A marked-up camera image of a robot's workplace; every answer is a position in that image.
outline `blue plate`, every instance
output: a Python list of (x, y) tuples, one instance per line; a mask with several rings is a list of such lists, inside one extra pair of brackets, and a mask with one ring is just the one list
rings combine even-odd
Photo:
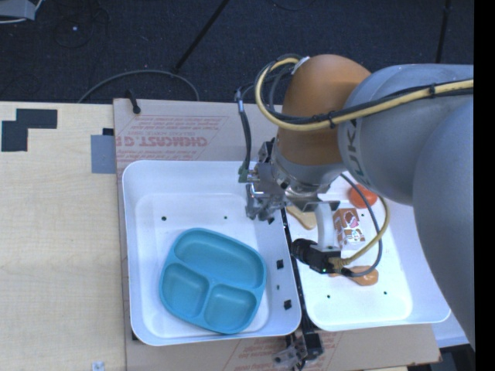
[(222, 233), (192, 228), (172, 245), (159, 294), (176, 317), (235, 334), (251, 324), (265, 284), (265, 261), (254, 248)]

